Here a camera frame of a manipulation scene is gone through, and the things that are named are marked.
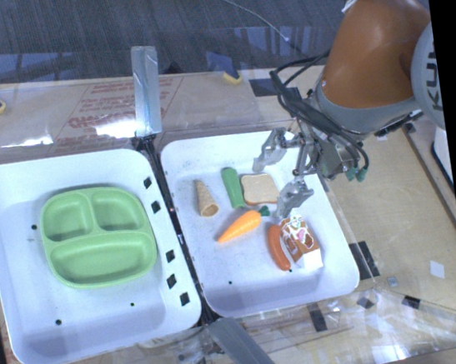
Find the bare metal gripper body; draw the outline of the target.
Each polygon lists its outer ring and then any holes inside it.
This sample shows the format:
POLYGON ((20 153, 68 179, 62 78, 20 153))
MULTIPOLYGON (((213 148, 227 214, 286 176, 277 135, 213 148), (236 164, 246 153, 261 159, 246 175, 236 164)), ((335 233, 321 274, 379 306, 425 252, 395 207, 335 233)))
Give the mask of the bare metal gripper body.
POLYGON ((293 176, 298 182, 312 174, 319 174, 326 180, 335 179, 341 173, 346 177, 365 175, 364 167, 360 165, 362 150, 346 137, 330 136, 316 130, 309 134, 300 132, 288 141, 288 148, 298 149, 293 169, 293 176))

